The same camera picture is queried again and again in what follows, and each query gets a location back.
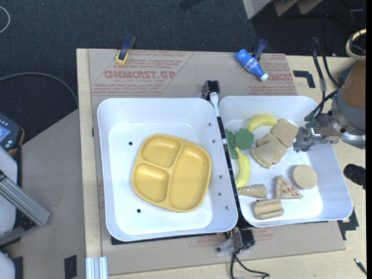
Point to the black cylinder on white bracket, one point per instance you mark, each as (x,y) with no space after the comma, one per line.
(355,173)

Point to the beige ice cream cone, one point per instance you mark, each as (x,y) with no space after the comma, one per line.
(255,191)

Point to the thin black and white rod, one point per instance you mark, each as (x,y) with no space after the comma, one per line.
(223,132)

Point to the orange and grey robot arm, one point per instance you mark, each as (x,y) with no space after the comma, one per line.
(353,80)

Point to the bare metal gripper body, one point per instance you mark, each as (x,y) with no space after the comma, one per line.
(325,134)

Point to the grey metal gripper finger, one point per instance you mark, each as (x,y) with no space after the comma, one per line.
(303,132)
(300,146)

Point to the yellow banana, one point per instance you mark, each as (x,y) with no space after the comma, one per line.
(244,167)
(260,120)

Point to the green leafy vegetable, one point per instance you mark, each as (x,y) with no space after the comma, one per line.
(231,144)

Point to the brown cardboard board red print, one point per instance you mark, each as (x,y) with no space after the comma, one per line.
(180,68)

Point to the sausage in bun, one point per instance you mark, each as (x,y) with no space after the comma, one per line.
(268,209)

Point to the black pen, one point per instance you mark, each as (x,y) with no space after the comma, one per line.
(360,266)

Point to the blue bottle white cap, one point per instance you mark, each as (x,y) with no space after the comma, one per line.
(249,63)

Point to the round beige biscuit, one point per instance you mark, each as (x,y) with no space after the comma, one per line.
(304,176)

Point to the green broccoli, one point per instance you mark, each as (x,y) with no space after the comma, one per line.
(244,138)

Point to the white plastic tray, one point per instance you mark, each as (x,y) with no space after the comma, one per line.
(122,190)
(328,190)

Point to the pizza slice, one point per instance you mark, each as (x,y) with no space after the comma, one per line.
(284,190)

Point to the yellow divided plate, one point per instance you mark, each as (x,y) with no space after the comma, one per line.
(186,176)

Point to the beige bread slice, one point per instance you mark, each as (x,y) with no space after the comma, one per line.
(261,157)
(286,132)
(276,150)

